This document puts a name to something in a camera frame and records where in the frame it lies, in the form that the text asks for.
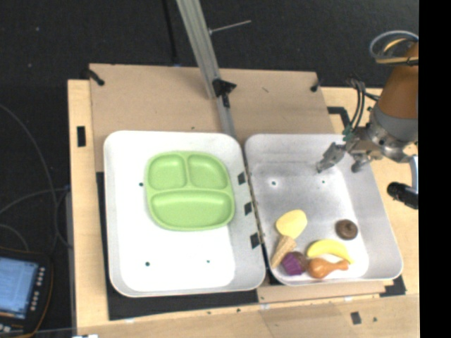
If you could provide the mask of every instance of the yellow potato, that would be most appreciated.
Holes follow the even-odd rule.
[[[300,209],[289,211],[276,221],[276,229],[281,235],[296,239],[307,226],[307,216]]]

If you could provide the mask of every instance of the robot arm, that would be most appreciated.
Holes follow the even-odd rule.
[[[380,53],[375,54],[375,45],[387,37],[389,41],[383,45]],[[404,42],[409,42],[411,46],[403,57],[390,55],[390,51]],[[323,159],[316,164],[316,169],[320,173],[334,166],[346,153],[354,158],[354,173],[368,162],[383,157],[397,163],[409,163],[412,187],[392,183],[388,193],[406,205],[418,208],[418,156],[408,156],[403,150],[418,141],[419,39],[409,32],[388,32],[372,41],[370,52],[377,63],[394,66],[393,71],[365,127],[360,127],[359,123],[368,94],[362,82],[351,80],[359,96],[356,113],[350,126],[343,132],[344,143],[332,143]]]

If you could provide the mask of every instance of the black bracket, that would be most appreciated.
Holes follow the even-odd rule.
[[[213,89],[214,93],[216,94],[216,97],[222,97],[223,98],[223,105],[226,108],[230,108],[230,102],[228,100],[229,93],[236,88],[237,85],[233,84],[232,82],[226,82],[221,79],[215,79],[213,80]]]

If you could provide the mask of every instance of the wooden table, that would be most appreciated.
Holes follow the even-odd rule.
[[[220,131],[221,128],[218,119],[205,116],[209,114],[205,109],[210,109],[211,101],[206,99],[196,68],[94,64],[91,69],[101,78],[107,78],[104,86],[108,89],[100,93],[94,81],[68,82],[79,334],[107,337],[126,334],[148,337],[150,332],[152,337],[298,337],[300,333],[306,337],[309,334],[313,337],[332,334],[335,337],[412,337],[419,334],[418,211],[393,201],[386,194],[390,182],[410,183],[411,179],[407,165],[388,159],[373,162],[372,168],[404,260],[405,295],[380,296],[393,281],[347,283],[334,288],[315,284],[301,289],[275,287],[265,282],[258,289],[256,304],[109,320],[95,176],[102,167],[99,153],[102,140],[109,132],[130,126],[130,120],[120,117],[130,110],[139,111],[142,100],[136,100],[137,94],[144,94],[143,99],[153,99],[152,121],[159,127],[156,130]],[[238,85],[230,98],[241,143],[256,132],[340,133],[341,121],[337,115],[329,115],[327,107],[344,107],[351,115],[356,106],[356,93],[352,89],[321,88],[317,93],[310,92],[307,88],[316,82],[314,73],[233,69],[221,72],[225,80]],[[160,84],[157,89],[152,86],[152,77],[169,84]],[[140,85],[142,81],[147,82],[144,88]],[[148,89],[154,96],[145,96]],[[185,120],[176,122],[173,110],[167,109],[166,104],[178,99],[174,98],[178,94],[187,99],[187,104],[203,104],[207,108],[192,110]],[[115,106],[111,101],[102,103],[103,96],[115,101],[116,120],[109,120],[110,115],[106,115],[103,117],[106,123],[99,123],[103,111],[99,107]],[[204,126],[194,124],[194,120]],[[366,121],[367,116],[362,119],[363,123]],[[133,124],[139,125],[137,129],[155,129],[152,124],[140,125],[140,119],[135,119]],[[79,140],[82,131],[85,144]],[[414,150],[415,147],[409,148],[407,153]]]

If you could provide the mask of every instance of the screen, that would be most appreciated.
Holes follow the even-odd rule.
[[[39,265],[0,257],[0,315],[25,319]]]

